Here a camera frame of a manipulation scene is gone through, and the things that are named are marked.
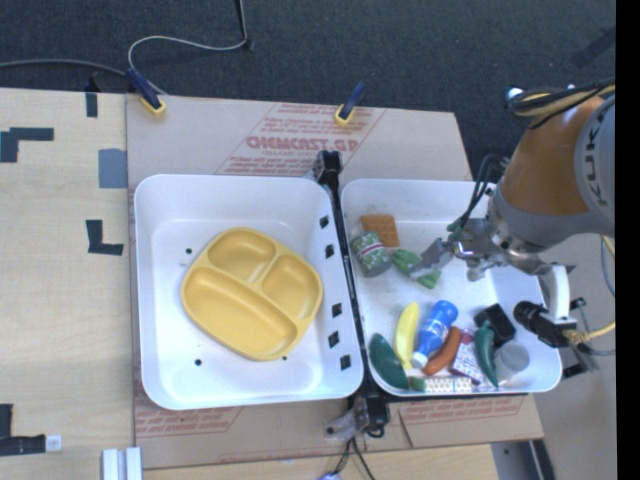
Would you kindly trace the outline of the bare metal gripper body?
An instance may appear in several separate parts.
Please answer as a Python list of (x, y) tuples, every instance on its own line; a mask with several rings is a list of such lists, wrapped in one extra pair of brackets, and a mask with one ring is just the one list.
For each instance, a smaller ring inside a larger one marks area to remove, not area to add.
[(501, 220), (457, 219), (451, 224), (451, 252), (467, 266), (469, 281), (478, 281), (494, 267), (511, 266), (527, 275), (543, 275), (551, 265), (539, 253), (541, 246), (512, 233)]

